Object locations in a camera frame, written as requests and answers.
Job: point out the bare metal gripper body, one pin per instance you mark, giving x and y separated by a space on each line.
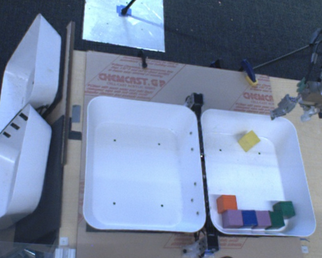
314 98

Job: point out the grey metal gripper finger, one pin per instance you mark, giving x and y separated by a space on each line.
282 106
308 114

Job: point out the yellow cube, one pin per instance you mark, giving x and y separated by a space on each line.
249 141

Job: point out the white plastic tray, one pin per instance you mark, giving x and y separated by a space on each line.
140 169
246 179

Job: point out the green cube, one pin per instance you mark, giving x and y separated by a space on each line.
284 208
277 220

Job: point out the thin black rod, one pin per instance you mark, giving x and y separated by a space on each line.
203 163

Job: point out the orange cube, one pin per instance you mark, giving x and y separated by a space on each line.
227 203

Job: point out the small purple cube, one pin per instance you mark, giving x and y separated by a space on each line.
263 219

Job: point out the blue cube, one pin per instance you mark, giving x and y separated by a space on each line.
249 218

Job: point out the brown cardboard board, red print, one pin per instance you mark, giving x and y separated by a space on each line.
165 80

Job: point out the large purple cube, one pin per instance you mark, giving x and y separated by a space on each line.
232 219

